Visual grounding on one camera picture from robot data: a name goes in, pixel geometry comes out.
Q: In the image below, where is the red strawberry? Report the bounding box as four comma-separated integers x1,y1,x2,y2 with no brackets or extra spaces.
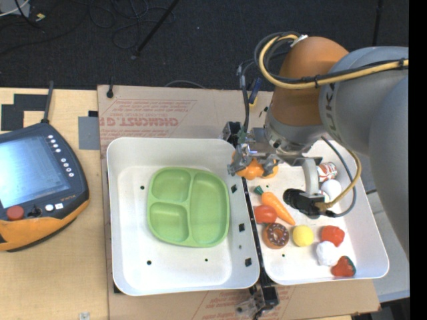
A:
330,255,357,278

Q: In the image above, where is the white garlic bulb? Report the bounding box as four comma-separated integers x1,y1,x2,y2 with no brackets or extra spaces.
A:
316,240,342,267

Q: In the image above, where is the black block with thin wires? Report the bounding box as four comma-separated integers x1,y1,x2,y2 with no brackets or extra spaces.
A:
235,284,280,318
222,121,242,144

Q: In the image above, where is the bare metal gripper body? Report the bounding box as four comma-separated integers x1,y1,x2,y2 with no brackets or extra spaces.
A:
237,127,313,165

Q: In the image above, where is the black cylinder on white bracket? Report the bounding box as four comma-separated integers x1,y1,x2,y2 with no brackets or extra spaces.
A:
282,157,330,219

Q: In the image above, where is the orange bell pepper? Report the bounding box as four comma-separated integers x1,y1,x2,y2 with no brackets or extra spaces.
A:
232,150,280,181

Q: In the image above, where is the red and white can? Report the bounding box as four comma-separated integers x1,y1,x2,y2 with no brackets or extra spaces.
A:
316,161,339,183

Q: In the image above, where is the yellow lemon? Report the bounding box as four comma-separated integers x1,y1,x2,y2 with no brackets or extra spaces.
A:
292,225,315,248

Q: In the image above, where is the orange carrot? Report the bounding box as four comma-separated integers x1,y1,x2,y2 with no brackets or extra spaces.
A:
253,185,297,227

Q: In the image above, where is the red tomato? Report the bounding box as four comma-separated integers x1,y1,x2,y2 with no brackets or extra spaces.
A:
320,225,346,247

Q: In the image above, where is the green divided plate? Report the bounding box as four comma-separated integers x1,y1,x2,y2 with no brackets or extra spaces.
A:
146,166,232,249

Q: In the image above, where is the white plastic tray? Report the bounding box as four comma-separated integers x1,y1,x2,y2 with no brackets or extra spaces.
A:
106,137,262,297
240,139,390,286

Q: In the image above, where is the brown doughnut with sprinkles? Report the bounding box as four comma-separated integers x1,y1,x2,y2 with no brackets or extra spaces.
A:
262,222,290,250

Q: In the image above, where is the red bell pepper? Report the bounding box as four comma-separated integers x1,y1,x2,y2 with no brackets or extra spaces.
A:
253,205,278,225

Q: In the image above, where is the brown cardboard board red print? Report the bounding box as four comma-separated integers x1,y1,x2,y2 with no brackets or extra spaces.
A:
96,84,382,320

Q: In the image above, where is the white egg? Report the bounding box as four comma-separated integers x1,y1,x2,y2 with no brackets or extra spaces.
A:
319,179,343,202

